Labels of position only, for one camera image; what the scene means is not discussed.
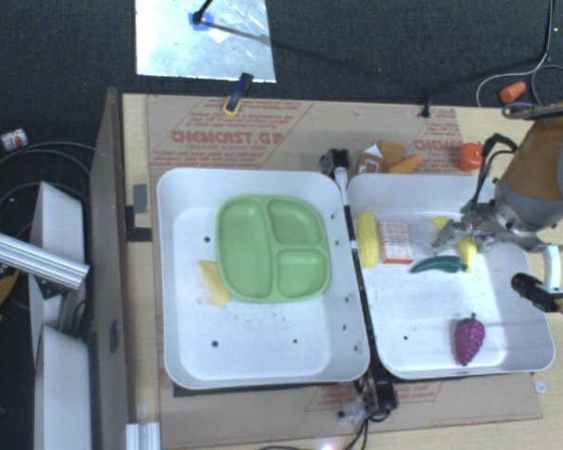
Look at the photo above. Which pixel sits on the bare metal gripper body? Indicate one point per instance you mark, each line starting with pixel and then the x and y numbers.
pixel 495 230

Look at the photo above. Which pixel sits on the small orange and white can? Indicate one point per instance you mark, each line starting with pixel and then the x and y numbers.
pixel 14 139

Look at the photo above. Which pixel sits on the orange tomato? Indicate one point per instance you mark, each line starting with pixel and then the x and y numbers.
pixel 470 156

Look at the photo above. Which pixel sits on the orange cone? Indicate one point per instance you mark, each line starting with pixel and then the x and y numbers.
pixel 512 92

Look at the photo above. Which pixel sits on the orange biscuit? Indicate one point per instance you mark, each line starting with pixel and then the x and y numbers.
pixel 391 150

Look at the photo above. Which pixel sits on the thin black and white rod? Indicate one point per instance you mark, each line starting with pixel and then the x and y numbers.
pixel 356 260

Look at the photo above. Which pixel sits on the green chili pepper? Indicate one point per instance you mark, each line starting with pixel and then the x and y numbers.
pixel 438 265

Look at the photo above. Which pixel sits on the yellow corn cob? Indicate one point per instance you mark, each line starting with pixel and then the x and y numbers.
pixel 367 239

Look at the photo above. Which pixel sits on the yellow banana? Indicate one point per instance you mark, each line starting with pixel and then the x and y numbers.
pixel 468 253

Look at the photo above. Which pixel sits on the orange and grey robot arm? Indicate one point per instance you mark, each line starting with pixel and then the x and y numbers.
pixel 539 167

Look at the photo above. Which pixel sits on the brown and white carton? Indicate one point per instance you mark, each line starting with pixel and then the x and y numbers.
pixel 368 163

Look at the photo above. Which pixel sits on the white plastic tray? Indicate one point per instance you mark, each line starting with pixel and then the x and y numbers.
pixel 263 340
pixel 422 307

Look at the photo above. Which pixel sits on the brown cardboard board, red print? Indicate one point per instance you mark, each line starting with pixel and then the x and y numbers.
pixel 263 129

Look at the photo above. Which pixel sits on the orange carrot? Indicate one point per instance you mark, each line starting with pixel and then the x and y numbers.
pixel 406 164

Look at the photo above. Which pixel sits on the green divided plate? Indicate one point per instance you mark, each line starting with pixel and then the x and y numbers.
pixel 267 251

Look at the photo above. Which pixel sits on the orange and white carton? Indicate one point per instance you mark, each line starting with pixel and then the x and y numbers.
pixel 395 242

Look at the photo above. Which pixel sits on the purple grapes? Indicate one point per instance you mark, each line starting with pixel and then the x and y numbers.
pixel 468 340

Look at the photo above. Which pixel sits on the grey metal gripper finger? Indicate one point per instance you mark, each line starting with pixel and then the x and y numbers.
pixel 464 241
pixel 443 237

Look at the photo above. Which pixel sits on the black cylinder on white bracket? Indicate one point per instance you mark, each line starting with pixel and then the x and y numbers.
pixel 535 291

